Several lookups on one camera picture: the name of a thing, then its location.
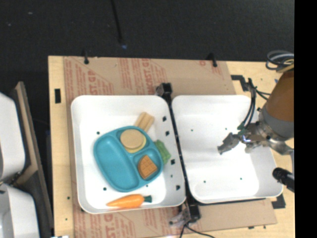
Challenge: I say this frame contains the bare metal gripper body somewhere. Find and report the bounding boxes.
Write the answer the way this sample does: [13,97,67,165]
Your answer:
[238,121,295,156]

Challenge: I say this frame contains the white plastic tray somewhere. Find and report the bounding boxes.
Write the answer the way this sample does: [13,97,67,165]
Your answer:
[70,94,187,215]
[171,94,284,204]

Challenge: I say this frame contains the green toy lettuce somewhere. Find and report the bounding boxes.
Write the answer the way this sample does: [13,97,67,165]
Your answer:
[154,139,172,166]

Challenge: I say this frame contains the orange waffle biscuit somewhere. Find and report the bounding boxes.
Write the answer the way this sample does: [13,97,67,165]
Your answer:
[137,154,159,180]

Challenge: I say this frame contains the round tan biscuit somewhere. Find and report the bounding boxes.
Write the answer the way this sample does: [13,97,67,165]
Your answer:
[119,128,147,154]

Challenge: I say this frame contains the brown cardboard board red print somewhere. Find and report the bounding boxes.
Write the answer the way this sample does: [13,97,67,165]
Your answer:
[63,56,278,238]

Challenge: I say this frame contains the blue divided plate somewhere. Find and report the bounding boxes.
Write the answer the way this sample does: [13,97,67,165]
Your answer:
[93,125,164,193]

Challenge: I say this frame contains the orange carrot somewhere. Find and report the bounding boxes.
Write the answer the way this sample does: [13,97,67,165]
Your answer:
[106,193,153,209]

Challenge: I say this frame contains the black cylinder on white bracket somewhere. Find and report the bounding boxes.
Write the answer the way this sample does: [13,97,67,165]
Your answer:
[272,149,295,193]

